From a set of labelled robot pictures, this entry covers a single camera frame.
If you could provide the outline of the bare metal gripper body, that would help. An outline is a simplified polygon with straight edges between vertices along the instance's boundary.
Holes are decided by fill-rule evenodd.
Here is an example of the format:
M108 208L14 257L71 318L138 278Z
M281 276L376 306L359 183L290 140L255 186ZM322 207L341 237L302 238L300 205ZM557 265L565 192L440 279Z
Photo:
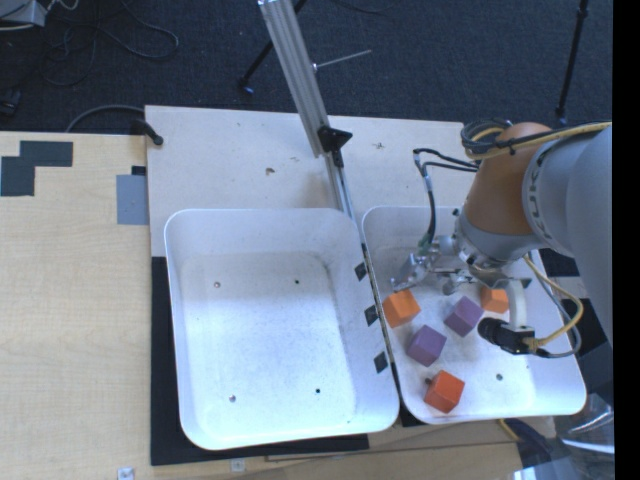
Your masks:
M439 235L426 246L426 273L472 277L473 265L479 257L479 250L464 236Z

